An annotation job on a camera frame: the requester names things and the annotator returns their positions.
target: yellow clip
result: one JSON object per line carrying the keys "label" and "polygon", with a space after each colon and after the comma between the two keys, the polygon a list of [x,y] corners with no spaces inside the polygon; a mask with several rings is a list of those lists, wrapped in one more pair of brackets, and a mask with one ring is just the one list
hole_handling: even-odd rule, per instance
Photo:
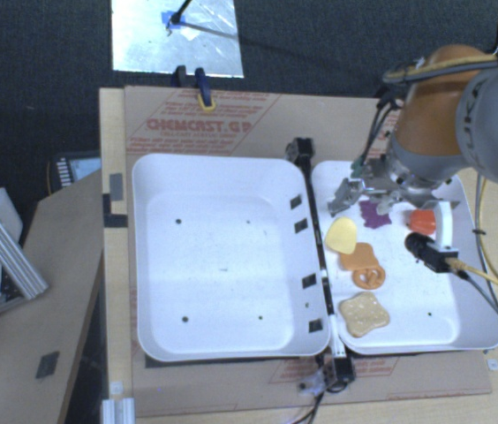
{"label": "yellow clip", "polygon": [[214,98],[211,97],[210,98],[212,100],[212,105],[210,106],[206,106],[204,105],[204,101],[202,101],[202,94],[198,94],[198,103],[200,104],[201,108],[204,110],[204,111],[214,111],[215,110],[215,101],[214,101]]}

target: metal sheet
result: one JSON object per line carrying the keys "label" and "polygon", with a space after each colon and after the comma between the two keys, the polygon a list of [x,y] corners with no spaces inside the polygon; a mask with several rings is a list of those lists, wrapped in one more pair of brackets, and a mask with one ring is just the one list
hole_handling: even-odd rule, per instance
{"label": "metal sheet", "polygon": [[180,26],[166,29],[184,0],[112,0],[112,51],[116,71],[243,78],[233,0],[192,0]]}

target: black carpet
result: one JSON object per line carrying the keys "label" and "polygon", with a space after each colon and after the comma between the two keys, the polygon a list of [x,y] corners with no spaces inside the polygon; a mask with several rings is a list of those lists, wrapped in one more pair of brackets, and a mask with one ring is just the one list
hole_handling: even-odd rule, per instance
{"label": "black carpet", "polygon": [[[370,96],[443,44],[490,49],[498,14],[498,0],[234,1],[245,78],[212,86],[299,94]],[[98,148],[100,87],[169,85],[111,70],[110,16],[110,0],[0,0],[0,186],[20,212],[51,156]]]}

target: black connector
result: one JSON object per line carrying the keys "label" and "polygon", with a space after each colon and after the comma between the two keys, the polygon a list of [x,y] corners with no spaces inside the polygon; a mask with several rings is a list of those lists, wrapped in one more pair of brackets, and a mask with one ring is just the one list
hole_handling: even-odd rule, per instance
{"label": "black connector", "polygon": [[374,97],[378,97],[379,101],[376,103],[376,108],[382,110],[388,104],[392,110],[398,110],[400,106],[396,102],[396,97],[399,91],[396,87],[388,87],[383,85],[376,93]]}
{"label": "black connector", "polygon": [[416,259],[424,262],[424,265],[435,273],[446,273],[451,271],[450,265],[445,262],[446,258],[456,258],[459,253],[457,251],[441,252],[431,246],[434,243],[432,238],[413,232],[406,237],[404,244],[410,253]]}
{"label": "black connector", "polygon": [[337,383],[348,385],[355,380],[355,366],[351,357],[335,358]]}
{"label": "black connector", "polygon": [[314,155],[311,138],[295,138],[284,150],[284,158],[298,167],[310,162]]}

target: yellow cable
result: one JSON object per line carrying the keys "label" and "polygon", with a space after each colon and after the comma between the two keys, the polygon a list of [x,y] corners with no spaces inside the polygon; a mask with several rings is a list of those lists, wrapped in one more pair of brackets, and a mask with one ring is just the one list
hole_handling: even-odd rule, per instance
{"label": "yellow cable", "polygon": [[406,69],[401,69],[399,71],[387,72],[384,74],[385,80],[401,80],[405,77],[415,77],[416,75],[425,74],[428,72],[440,71],[441,69],[447,69],[454,66],[461,66],[466,64],[480,64],[480,63],[498,63],[497,55],[479,55],[474,57],[462,57],[455,58],[451,60],[441,61],[439,63],[430,64],[428,66],[422,66],[418,69],[411,66]]}
{"label": "yellow cable", "polygon": [[[477,209],[477,212],[479,212],[479,218],[477,219],[479,224],[482,221],[482,209],[483,209],[483,202],[485,201],[484,196],[485,196],[485,188],[486,187],[487,187],[487,179],[483,178],[482,187],[480,188],[480,204],[479,204],[479,208]],[[490,257],[488,256],[488,252],[485,248],[485,243],[484,243],[484,239],[482,237],[482,232],[479,231],[477,233],[477,235],[479,237],[480,249],[482,250],[482,254],[485,257],[485,261],[487,262],[488,269],[493,273],[494,276],[496,276],[498,278],[498,270],[496,270],[494,268],[493,263],[490,261]]]}
{"label": "yellow cable", "polygon": [[[484,198],[486,186],[487,186],[487,179],[483,178],[482,187],[480,188],[479,208],[475,209],[477,212],[477,219],[476,220],[479,222],[479,225],[480,225],[480,221],[481,221],[481,217],[482,217],[483,202],[485,201],[483,198]],[[475,275],[482,276],[487,281],[490,281],[491,283],[498,285],[498,270],[496,270],[494,268],[492,262],[490,261],[490,258],[488,257],[487,250],[486,250],[485,245],[483,243],[482,232],[480,231],[480,228],[477,228],[477,230],[478,230],[477,235],[479,237],[480,248],[481,248],[482,253],[485,257],[485,261],[487,263],[488,269],[492,272],[493,275],[492,276],[487,275],[486,272],[483,272],[482,270],[475,269],[474,267],[471,267],[470,265],[465,264],[463,261],[461,261],[457,258],[447,258],[445,260],[445,262],[447,262],[448,265],[450,265],[450,267],[452,267],[453,269],[468,270],[468,271],[474,273]]]}
{"label": "yellow cable", "polygon": [[471,267],[468,264],[465,264],[463,261],[457,258],[445,258],[445,262],[448,263],[448,265],[455,269],[455,270],[467,270],[475,275],[482,276],[485,278],[487,281],[490,281],[491,283],[494,283],[498,285],[498,278],[495,278],[494,276],[487,275],[485,272],[479,269],[475,269],[474,267]]}

